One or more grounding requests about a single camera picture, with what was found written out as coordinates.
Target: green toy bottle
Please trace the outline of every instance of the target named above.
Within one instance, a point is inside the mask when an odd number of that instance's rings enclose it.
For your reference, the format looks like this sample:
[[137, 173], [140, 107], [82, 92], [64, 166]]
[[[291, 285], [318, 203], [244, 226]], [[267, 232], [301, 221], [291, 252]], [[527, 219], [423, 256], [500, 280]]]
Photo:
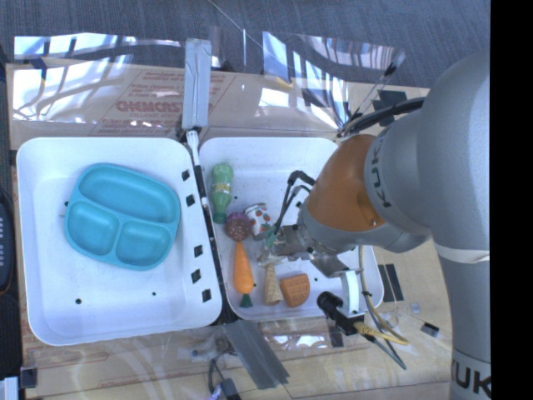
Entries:
[[225, 163], [218, 163], [212, 170], [213, 183], [211, 186], [211, 200], [215, 207], [213, 221], [226, 223], [226, 208], [232, 200], [233, 169]]

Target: clear plastic sheet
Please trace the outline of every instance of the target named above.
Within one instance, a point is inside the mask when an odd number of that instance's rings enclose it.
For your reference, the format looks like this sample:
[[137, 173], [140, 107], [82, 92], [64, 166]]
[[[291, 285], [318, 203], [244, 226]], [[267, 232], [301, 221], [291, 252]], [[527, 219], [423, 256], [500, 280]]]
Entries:
[[[213, 27], [196, 37], [212, 43], [203, 139], [228, 130], [333, 138], [355, 113], [373, 109], [404, 59], [402, 50], [352, 40], [235, 36], [235, 30]], [[175, 138], [187, 38], [15, 37], [8, 74], [12, 149], [31, 136]]]
[[[92, 32], [15, 37], [12, 63], [7, 67], [11, 149], [18, 150], [27, 140], [43, 136], [179, 139], [187, 38], [175, 41]], [[405, 56], [402, 50], [387, 45], [220, 27], [207, 28], [203, 37], [195, 38], [212, 43], [209, 124], [200, 131], [202, 141], [231, 136], [335, 140], [354, 114], [367, 114], [384, 105], [384, 92], [405, 98], [421, 95], [418, 89], [389, 86]], [[13, 191], [17, 191], [16, 176], [13, 179]], [[126, 386], [141, 387], [140, 393], [146, 390], [147, 398], [172, 398], [172, 392], [161, 396], [159, 388], [152, 392], [148, 385], [161, 383], [165, 392], [175, 387], [173, 381], [187, 378], [199, 378], [202, 388], [179, 382], [185, 398], [208, 398], [209, 363], [219, 356], [220, 368], [224, 373], [235, 372], [240, 389], [254, 389], [238, 357], [227, 352], [228, 341], [219, 326], [70, 347], [40, 342], [27, 321], [22, 265], [19, 268], [23, 366], [39, 373], [38, 385], [27, 390], [28, 398], [74, 396], [89, 390], [111, 390], [106, 392], [111, 395], [115, 387]], [[439, 298], [445, 296], [442, 288]], [[417, 316], [402, 312], [408, 330], [416, 331]], [[359, 357], [376, 356], [374, 371], [386, 362], [383, 366], [389, 376], [385, 379], [373, 376], [370, 382], [359, 381], [355, 387], [354, 382], [349, 387], [334, 383], [338, 392], [405, 383], [395, 363], [358, 335], [340, 334], [323, 317], [266, 321], [259, 328], [288, 367], [297, 365], [289, 368], [296, 379], [292, 380], [296, 397], [328, 393], [320, 383], [298, 385], [298, 368], [306, 359], [309, 363], [320, 359], [336, 375], [342, 375], [339, 378], [353, 381], [353, 370], [346, 366], [358, 363]], [[447, 366], [450, 340], [444, 336], [437, 341], [435, 361]], [[434, 347], [436, 340], [429, 342], [429, 347]], [[424, 366], [417, 360], [428, 345], [404, 351], [419, 369], [415, 382], [424, 382], [420, 377]], [[338, 353], [346, 356], [340, 358]], [[447, 373], [437, 367], [434, 379], [446, 378]]]

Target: cable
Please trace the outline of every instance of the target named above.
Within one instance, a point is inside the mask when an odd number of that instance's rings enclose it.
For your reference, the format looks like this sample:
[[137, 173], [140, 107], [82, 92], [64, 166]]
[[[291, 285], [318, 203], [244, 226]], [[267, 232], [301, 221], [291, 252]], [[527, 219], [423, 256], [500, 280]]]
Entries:
[[229, 347], [226, 350], [218, 353], [214, 358], [211, 359], [211, 361], [209, 362], [209, 372], [207, 374], [207, 386], [209, 387], [209, 391], [210, 391], [211, 394], [213, 394], [215, 392], [216, 388], [217, 388], [217, 387], [215, 387], [213, 385], [213, 373], [214, 373], [214, 371], [215, 370], [217, 371], [218, 376], [220, 377], [221, 381], [225, 380], [225, 378], [222, 375], [222, 372], [221, 372], [220, 368], [217, 366], [217, 360], [221, 356], [223, 356], [224, 354], [230, 354], [232, 356], [236, 356], [237, 355], [235, 349], [233, 349], [233, 347]]
[[379, 312], [376, 310], [376, 307], [374, 307], [374, 303], [372, 302], [372, 300], [370, 299], [370, 293], [368, 292], [368, 287], [366, 285], [366, 279], [365, 279], [365, 276], [364, 276], [364, 267], [363, 267], [363, 259], [364, 259], [364, 256], [363, 256], [363, 246], [359, 246], [359, 267], [360, 269], [362, 270], [361, 271], [361, 286], [363, 288], [363, 295], [365, 297], [365, 301], [369, 307], [369, 310], [376, 316], [377, 320], [379, 321], [380, 325], [385, 328], [385, 330], [387, 330], [388, 332], [392, 333], [398, 341], [401, 341], [400, 343], [409, 343], [409, 341], [407, 339], [405, 339], [404, 337], [402, 337], [402, 335], [396, 333], [394, 331], [394, 329], [392, 329], [392, 327], [389, 326], [389, 324], [383, 320], [383, 318], [380, 316]]
[[[363, 246], [359, 246], [359, 268], [361, 269], [360, 272], [360, 279], [361, 279], [361, 285], [363, 287], [363, 296], [365, 298], [366, 306], [369, 310], [369, 314], [374, 321], [376, 327], [379, 329], [380, 333], [384, 333], [384, 328], [388, 330], [390, 333], [393, 333], [396, 336], [395, 342], [398, 342], [401, 345], [408, 345], [408, 341], [400, 336], [398, 333], [396, 333], [392, 328], [381, 318], [379, 313], [377, 312], [376, 308], [374, 307], [374, 304], [371, 300], [371, 294], [368, 292], [368, 287], [366, 286], [366, 279], [365, 279], [365, 271], [363, 266], [364, 261], [364, 252], [363, 252]], [[363, 334], [363, 337], [377, 345], [379, 348], [381, 348], [385, 353], [387, 353], [402, 369], [406, 370], [407, 366], [403, 363], [400, 356], [396, 352], [395, 348], [392, 346], [389, 337], [383, 337], [385, 339], [385, 342], [387, 346], [389, 347], [389, 350], [385, 348], [385, 346], [381, 345], [372, 335], [366, 335]]]
[[375, 330], [375, 328], [368, 326], [364, 322], [355, 322], [353, 327], [357, 329], [357, 331], [361, 335], [372, 335], [373, 337], [387, 339], [389, 341], [393, 341], [394, 343], [399, 343], [400, 345], [409, 345], [407, 341], [404, 341], [403, 339], [398, 339], [391, 335], [387, 335], [386, 333], [383, 333], [383, 332], [379, 332]]
[[415, 111], [422, 107], [424, 101], [424, 97], [415, 97], [413, 99], [408, 99], [406, 101], [390, 105], [390, 107], [382, 108], [375, 112], [371, 112], [370, 114], [367, 114], [364, 117], [362, 117], [360, 113], [356, 113], [351, 118], [351, 120], [341, 129], [340, 135], [344, 136], [346, 135], [346, 133], [357, 133], [380, 122], [380, 120], [384, 118]]
[[257, 46], [259, 46], [260, 49], [263, 49], [263, 46], [257, 41], [255, 40], [253, 37], [251, 37], [245, 30], [244, 28], [241, 28], [239, 26], [239, 24], [237, 24], [235, 21], [233, 21], [233, 19], [226, 13], [224, 12], [219, 6], [217, 6], [212, 0], [206, 0], [208, 3], [210, 3], [218, 12], [220, 12], [224, 17], [226, 17], [226, 19], [232, 23], [235, 28], [237, 28], [239, 31], [241, 31], [243, 34], [246, 35], [246, 37], [248, 37], [253, 43], [255, 43]]
[[351, 115], [350, 122], [353, 123], [356, 118], [359, 118], [363, 115], [364, 111], [370, 106], [370, 103], [366, 105], [365, 110], [361, 112], [361, 107], [364, 103], [370, 100], [370, 96], [374, 93], [374, 91], [377, 89], [377, 85], [381, 84], [383, 87], [385, 87], [391, 80], [391, 75], [402, 65], [402, 63], [406, 60], [406, 53], [405, 52], [399, 52], [395, 57], [393, 58], [392, 62], [389, 64], [389, 66], [386, 68], [385, 72], [381, 75], [380, 79], [374, 83], [374, 86], [372, 86], [372, 89], [369, 93], [366, 94], [366, 96], [362, 100], [362, 104], [357, 108], [357, 110]]
[[274, 224], [274, 232], [273, 232], [274, 236], [277, 234], [277, 232], [280, 229], [281, 221], [283, 220], [283, 217], [285, 216], [285, 213], [286, 213], [287, 209], [289, 208], [289, 205], [291, 204], [292, 199], [299, 193], [300, 189], [304, 188], [309, 193], [311, 192], [311, 189], [309, 189], [305, 185], [298, 185], [293, 190], [292, 197], [289, 199], [289, 192], [291, 191], [291, 188], [292, 188], [292, 186], [294, 185], [294, 183], [296, 182], [297, 179], [301, 179], [304, 183], [307, 183], [307, 184], [309, 184], [311, 186], [315, 185], [315, 180], [312, 177], [310, 177], [309, 175], [307, 175], [305, 172], [303, 172], [301, 170], [296, 170], [293, 173], [291, 173], [291, 175], [287, 179], [285, 197], [283, 198], [283, 202], [281, 203], [280, 216], [277, 219], [276, 223]]

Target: plastic wrap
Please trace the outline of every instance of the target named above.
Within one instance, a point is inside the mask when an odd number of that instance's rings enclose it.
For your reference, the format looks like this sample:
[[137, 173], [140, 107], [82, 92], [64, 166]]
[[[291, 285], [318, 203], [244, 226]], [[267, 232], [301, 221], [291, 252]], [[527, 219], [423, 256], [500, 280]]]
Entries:
[[[234, 36], [221, 28], [207, 34], [212, 75], [202, 139], [334, 138], [355, 113], [372, 110], [404, 57], [393, 47], [327, 37]], [[175, 138], [186, 40], [89, 32], [15, 37], [8, 66], [12, 149], [35, 136]]]

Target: white tray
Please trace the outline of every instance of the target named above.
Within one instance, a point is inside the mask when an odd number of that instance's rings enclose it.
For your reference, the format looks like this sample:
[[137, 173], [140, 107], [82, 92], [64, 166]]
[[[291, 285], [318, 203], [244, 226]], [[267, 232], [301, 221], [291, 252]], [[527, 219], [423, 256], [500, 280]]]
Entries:
[[[220, 137], [206, 141], [200, 148], [200, 162], [204, 170], [206, 188], [212, 184], [212, 169], [225, 162], [232, 166], [233, 199], [227, 207], [227, 214], [242, 211], [246, 207], [265, 202], [275, 222], [281, 211], [287, 179], [295, 170], [302, 170], [312, 178], [317, 178], [327, 159], [336, 150], [332, 141], [317, 137]], [[306, 192], [302, 191], [292, 202], [283, 219], [283, 225], [296, 222], [298, 208], [296, 203], [303, 202]], [[233, 287], [233, 253], [235, 242], [225, 233], [223, 225], [215, 225], [215, 236], [221, 258], [222, 276], [227, 289], [228, 301], [237, 316], [245, 320], [265, 321], [283, 318], [305, 318], [323, 316], [316, 305], [316, 299], [324, 291], [342, 296], [340, 278], [327, 278], [309, 261], [287, 260], [276, 266], [278, 279], [298, 273], [306, 273], [311, 283], [309, 298], [299, 307], [288, 307], [284, 301], [269, 306], [263, 302], [265, 270], [257, 264], [256, 257], [261, 242], [247, 238], [243, 245], [247, 250], [256, 286], [251, 298], [253, 306], [239, 307], [242, 295]], [[366, 283], [372, 293], [372, 301], [378, 306], [383, 299], [383, 284], [371, 247], [365, 247]], [[359, 268], [357, 249], [339, 257], [349, 268]], [[366, 311], [364, 298], [360, 295], [360, 309]]]
[[[182, 220], [159, 266], [148, 271], [113, 266], [82, 255], [67, 242], [64, 203], [82, 171], [94, 163], [138, 170], [177, 192]], [[185, 171], [187, 180], [182, 179]], [[17, 176], [28, 320], [43, 342], [89, 343], [199, 328], [217, 319], [222, 296], [192, 162], [180, 143], [157, 138], [36, 138], [18, 150]], [[195, 198], [190, 207], [189, 195]], [[197, 246], [202, 246], [202, 254], [195, 257]], [[193, 273], [200, 275], [195, 282]]]

